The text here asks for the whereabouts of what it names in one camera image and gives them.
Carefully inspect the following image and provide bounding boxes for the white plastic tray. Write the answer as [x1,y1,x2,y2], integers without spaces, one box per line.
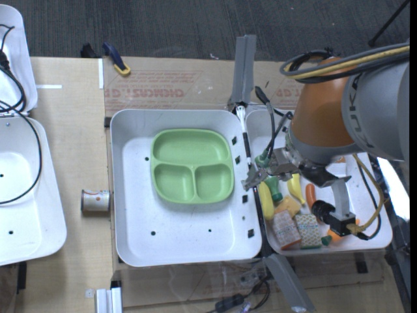
[109,108,263,268]
[244,109,394,258]

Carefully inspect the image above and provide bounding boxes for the green divided plate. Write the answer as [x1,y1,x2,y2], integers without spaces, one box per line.
[150,128,236,205]

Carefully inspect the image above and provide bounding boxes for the orange carrot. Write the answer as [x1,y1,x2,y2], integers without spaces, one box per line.
[326,218,360,245]

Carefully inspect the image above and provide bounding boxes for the orange sausage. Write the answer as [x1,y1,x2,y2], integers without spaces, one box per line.
[305,183,317,209]

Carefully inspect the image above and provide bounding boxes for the yellow banana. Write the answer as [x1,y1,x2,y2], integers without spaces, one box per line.
[258,181,276,222]

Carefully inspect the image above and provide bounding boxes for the thin black and white rod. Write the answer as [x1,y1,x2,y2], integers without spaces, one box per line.
[235,106,265,231]

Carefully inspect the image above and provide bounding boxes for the green and yellow carton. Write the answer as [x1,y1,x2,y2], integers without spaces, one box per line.
[294,213,323,250]

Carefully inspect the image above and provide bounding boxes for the green bottle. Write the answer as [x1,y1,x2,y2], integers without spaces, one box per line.
[263,175,285,203]

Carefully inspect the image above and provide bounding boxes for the yellow cheese wedge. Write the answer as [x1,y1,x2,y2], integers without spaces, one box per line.
[274,195,302,218]

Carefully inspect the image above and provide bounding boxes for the small white can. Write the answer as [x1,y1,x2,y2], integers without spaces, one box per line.
[80,188,111,213]

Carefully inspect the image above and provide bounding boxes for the brown cardboard board red print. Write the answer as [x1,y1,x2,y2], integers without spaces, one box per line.
[103,55,386,308]

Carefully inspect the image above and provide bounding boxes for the yellow squash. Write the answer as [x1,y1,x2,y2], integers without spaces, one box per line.
[286,173,307,205]

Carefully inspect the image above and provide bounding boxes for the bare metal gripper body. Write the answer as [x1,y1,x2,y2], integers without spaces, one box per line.
[267,147,304,181]

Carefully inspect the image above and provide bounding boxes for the black cylinder on white bracket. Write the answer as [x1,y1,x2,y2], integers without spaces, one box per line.
[310,167,358,238]

